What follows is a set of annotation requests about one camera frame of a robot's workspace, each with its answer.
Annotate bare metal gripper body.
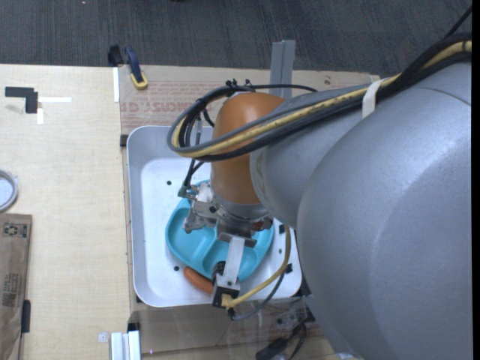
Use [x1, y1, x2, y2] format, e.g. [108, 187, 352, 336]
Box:
[182, 181, 275, 248]

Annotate blue divided plate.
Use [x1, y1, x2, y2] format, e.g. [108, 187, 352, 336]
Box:
[164, 179, 276, 283]

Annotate orange sausage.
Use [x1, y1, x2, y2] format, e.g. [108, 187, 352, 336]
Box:
[182, 266, 215, 296]

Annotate white plastic tray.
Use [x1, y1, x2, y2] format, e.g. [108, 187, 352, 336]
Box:
[126, 125, 304, 309]

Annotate brown paper packet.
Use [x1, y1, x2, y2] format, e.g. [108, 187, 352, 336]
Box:
[0, 212, 33, 360]

